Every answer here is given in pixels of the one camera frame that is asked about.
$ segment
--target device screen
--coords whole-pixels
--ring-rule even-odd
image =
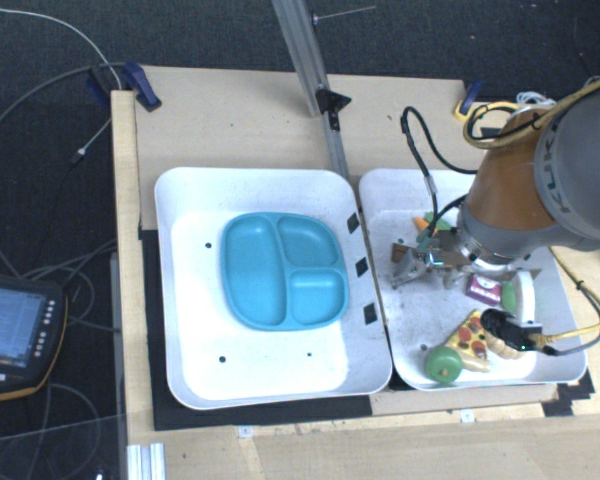
[[[0,360],[27,366],[45,300],[42,294],[0,288]]]

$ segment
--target multimeter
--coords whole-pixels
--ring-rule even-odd
[[[60,285],[0,275],[0,401],[42,387],[66,323],[67,300]]]

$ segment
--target pizza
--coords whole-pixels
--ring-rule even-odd
[[[480,323],[480,311],[474,309],[445,342],[455,350],[467,370],[488,372],[487,342]]]

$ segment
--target black floor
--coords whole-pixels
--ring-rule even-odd
[[[560,99],[600,75],[600,0],[307,4],[319,16],[375,6],[319,23],[318,42],[333,74],[481,79],[482,97],[507,100],[522,91]],[[293,71],[270,0],[0,0],[0,8],[64,20],[112,62]],[[0,13],[0,250],[11,264],[0,259],[2,274],[59,264],[115,239],[109,130],[71,164],[109,117],[87,90],[85,75],[41,89],[8,111],[47,80],[98,62],[67,27]],[[103,327],[112,325],[111,251],[96,256],[67,286],[71,314],[82,315],[93,296],[84,319]],[[59,270],[52,277],[62,282],[68,275]],[[90,421],[95,412],[113,417],[113,336],[72,322],[51,390],[0,402],[0,437]],[[66,476],[68,470],[39,460],[40,478],[50,471]],[[8,476],[8,469],[0,471]]]

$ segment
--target table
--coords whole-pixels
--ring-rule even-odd
[[[371,395],[371,417],[238,428],[153,428],[138,229],[155,229],[153,184],[177,165],[328,168],[318,119],[308,115],[295,73],[145,66],[163,105],[146,112],[130,91],[112,93],[127,441],[164,443],[167,478],[600,478],[600,343],[588,351],[595,393],[573,416],[545,417],[564,394],[542,384]],[[377,167],[416,168],[400,131],[404,106],[418,109],[441,153],[477,167],[482,153],[452,116],[458,80],[330,76],[352,103],[340,113],[354,189]],[[430,169],[443,168],[416,137]],[[560,249],[600,295],[600,251]],[[579,325],[593,311],[564,277]]]

